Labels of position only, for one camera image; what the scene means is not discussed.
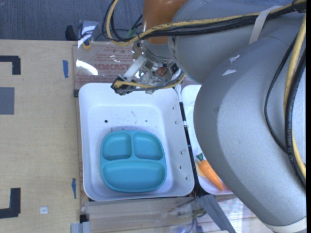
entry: table surface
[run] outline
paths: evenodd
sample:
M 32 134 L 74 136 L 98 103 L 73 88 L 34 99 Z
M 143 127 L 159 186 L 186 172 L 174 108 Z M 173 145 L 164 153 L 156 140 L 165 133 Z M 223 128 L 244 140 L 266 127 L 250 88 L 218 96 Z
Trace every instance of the table surface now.
M 70 232 L 70 224 L 79 221 L 72 45 L 0 40 L 0 55 L 21 58 L 21 75 L 12 75 L 12 63 L 0 62 L 0 87 L 15 88 L 14 114 L 0 115 L 0 209 L 9 207 L 10 189 L 21 188 L 21 213 L 0 219 L 1 233 Z M 40 213 L 41 206 L 49 207 L 48 214 Z

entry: orange carrot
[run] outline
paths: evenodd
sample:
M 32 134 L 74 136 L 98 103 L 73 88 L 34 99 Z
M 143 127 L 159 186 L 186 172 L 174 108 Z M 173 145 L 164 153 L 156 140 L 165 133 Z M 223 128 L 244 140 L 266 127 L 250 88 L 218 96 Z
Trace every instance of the orange carrot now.
M 210 166 L 207 160 L 203 159 L 203 154 L 197 155 L 197 158 L 201 161 L 200 169 L 206 175 L 206 177 L 213 182 L 220 190 L 224 189 L 222 182 L 220 181 L 218 175 L 215 173 L 214 169 Z

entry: white strap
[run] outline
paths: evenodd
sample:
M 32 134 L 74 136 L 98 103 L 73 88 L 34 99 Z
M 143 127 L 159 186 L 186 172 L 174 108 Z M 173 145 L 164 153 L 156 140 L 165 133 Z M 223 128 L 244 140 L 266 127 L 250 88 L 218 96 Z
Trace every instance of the white strap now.
M 296 223 L 286 225 L 286 226 L 272 226 L 265 224 L 270 230 L 277 233 L 292 233 L 302 231 L 307 228 L 307 217 L 297 221 Z
M 249 39 L 249 45 L 252 44 L 253 42 L 257 41 L 260 35 L 260 32 L 263 28 L 263 25 L 266 21 L 267 16 L 269 15 L 270 11 L 280 8 L 281 6 L 273 6 L 269 9 L 266 9 L 264 11 L 261 11 L 261 13 L 259 14 L 259 16 L 256 18 L 255 24 L 254 24 L 254 28 L 252 31 L 252 35 L 251 38 Z

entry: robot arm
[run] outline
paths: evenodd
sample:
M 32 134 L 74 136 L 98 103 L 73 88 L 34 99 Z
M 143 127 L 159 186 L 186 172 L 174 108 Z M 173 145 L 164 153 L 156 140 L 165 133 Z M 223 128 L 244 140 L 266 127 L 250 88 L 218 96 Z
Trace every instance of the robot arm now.
M 234 194 L 280 233 L 306 229 L 306 190 L 269 131 L 264 105 L 266 100 L 275 137 L 290 152 L 283 94 L 291 63 L 284 56 L 296 42 L 305 16 L 297 11 L 306 9 L 305 4 L 306 0 L 296 0 L 273 8 L 258 39 L 250 44 L 254 23 L 269 9 L 266 6 L 236 0 L 145 0 L 144 32 L 116 42 L 134 43 L 136 59 L 112 85 L 121 95 L 173 87 L 184 73 L 202 84 L 194 126 L 204 155 Z M 305 71 L 299 80 L 292 121 L 304 122 L 295 124 L 294 131 L 299 132 L 297 145 L 305 153 Z

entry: gray square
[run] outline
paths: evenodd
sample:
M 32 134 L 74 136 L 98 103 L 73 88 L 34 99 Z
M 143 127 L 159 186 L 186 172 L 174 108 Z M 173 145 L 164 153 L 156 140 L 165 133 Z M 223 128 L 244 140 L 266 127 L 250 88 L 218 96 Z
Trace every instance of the gray square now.
M 14 115 L 14 87 L 0 87 L 0 115 Z

